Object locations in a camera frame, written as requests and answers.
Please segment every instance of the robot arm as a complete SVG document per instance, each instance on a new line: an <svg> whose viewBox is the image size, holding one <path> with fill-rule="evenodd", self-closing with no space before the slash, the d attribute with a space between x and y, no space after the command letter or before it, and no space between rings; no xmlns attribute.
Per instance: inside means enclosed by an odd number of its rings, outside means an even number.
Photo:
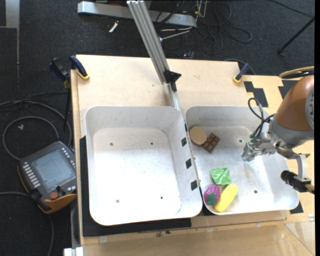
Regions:
<svg viewBox="0 0 320 256"><path fill-rule="evenodd" d="M244 161L275 152L296 159L298 175L286 170L281 178L299 192L312 192L306 160L310 154L297 154L293 148L314 140L314 84L314 75L301 78L284 97L276 114L262 120L242 153Z"/></svg>

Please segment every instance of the wooden table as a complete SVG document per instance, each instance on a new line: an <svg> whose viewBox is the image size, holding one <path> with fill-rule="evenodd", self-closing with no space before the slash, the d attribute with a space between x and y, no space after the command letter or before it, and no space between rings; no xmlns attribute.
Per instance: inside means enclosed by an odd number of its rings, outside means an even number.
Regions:
<svg viewBox="0 0 320 256"><path fill-rule="evenodd" d="M124 233L108 236L85 237L82 235L82 204L80 181L80 143L85 135L84 115L88 108L105 106L170 106L168 88L159 81L150 58L77 55L89 80L82 80L71 70L73 132L77 171L77 210L79 244L85 256L108 255L312 255L315 251L314 221L315 196L300 193L304 212L268 211L246 214L204 216L191 218L192 227L170 231ZM192 106L247 106L248 98L244 81L262 88L268 107L275 113L282 102L277 76L243 76L234 83L239 72L237 62L168 59L170 69L181 73L177 91L183 116ZM308 141L296 148L297 153L310 153L308 177L314 185L314 142ZM288 160L290 171L298 172L295 160ZM299 239L286 226L300 231Z"/></svg>

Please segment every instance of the black floor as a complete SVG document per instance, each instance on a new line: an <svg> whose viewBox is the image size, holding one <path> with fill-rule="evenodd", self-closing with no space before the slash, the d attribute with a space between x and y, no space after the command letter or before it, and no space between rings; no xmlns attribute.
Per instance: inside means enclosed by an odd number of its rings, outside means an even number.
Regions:
<svg viewBox="0 0 320 256"><path fill-rule="evenodd" d="M17 41L17 30L5 27L5 1L0 0L0 104L53 92L33 99L50 104L64 114L67 94L63 82L49 70L53 58L58 57L69 69L69 56L75 54L148 56L133 20L79 15L78 2L21 0ZM171 2L178 1L153 1L151 9L162 10L167 5L166 11L171 12L176 8ZM196 1L185 1L179 12L192 15L195 4ZM213 0L207 4L205 18L199 18L198 29L164 41L163 50L167 58L182 58L184 53L193 52L195 60L237 59L249 63L257 75L276 76L284 71L314 65L314 22L283 51L285 56L277 52L314 15L314 0ZM116 20L119 20L116 30L108 33ZM168 28L180 27L165 24L156 27L161 37L176 33L160 31ZM19 104L10 108L0 105L0 139L9 122L30 115L50 119L58 126L61 138L68 140L68 133L62 133L60 117L38 105L21 107ZM24 124L24 130L18 128L21 124ZM31 121L17 123L6 138L8 147L21 157L54 140L45 124ZM2 144L0 188L0 192L25 192L17 173L17 161L6 153ZM69 218L68 207L52 214L52 256L62 256L63 249L72 246ZM50 220L31 199L0 195L0 255L46 255L50 241Z"/></svg>

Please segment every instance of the yellow toy vegetable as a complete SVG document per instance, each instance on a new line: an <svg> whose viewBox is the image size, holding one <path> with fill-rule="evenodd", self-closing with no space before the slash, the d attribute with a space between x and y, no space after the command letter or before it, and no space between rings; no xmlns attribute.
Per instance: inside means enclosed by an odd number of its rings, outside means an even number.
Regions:
<svg viewBox="0 0 320 256"><path fill-rule="evenodd" d="M214 210L222 213L228 205L232 202L238 192L238 187L234 183L230 183L221 193L220 200L214 206Z"/></svg>

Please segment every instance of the brown round cookie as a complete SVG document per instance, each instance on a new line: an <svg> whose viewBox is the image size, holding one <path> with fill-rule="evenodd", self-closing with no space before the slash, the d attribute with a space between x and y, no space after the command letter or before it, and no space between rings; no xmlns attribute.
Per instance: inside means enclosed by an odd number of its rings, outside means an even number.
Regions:
<svg viewBox="0 0 320 256"><path fill-rule="evenodd" d="M197 145L202 145L207 140L206 132L199 126L194 126L189 131L190 139Z"/></svg>

